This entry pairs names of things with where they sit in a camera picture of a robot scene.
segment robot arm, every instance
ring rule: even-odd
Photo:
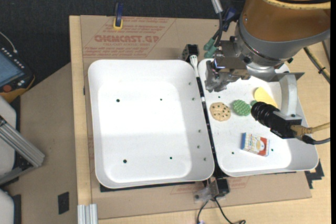
[[[276,81],[277,67],[303,47],[330,38],[328,3],[285,1],[303,3],[246,0],[235,36],[222,41],[214,54],[207,90],[222,91],[228,83],[249,76]]]
[[[278,81],[281,111],[259,103],[251,113],[281,138],[306,139],[308,136],[298,135],[302,118],[296,115],[296,81],[303,73],[279,74],[275,70],[300,49],[328,38],[330,0],[246,0],[235,36],[221,41],[214,59],[207,62],[206,90],[222,91],[229,83],[251,76]],[[305,142],[314,143],[309,138]]]

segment green sponge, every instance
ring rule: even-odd
[[[253,106],[257,102],[258,102],[257,100],[253,100],[250,105]]]
[[[251,106],[243,100],[233,102],[233,110],[240,116],[247,116],[251,112]]]

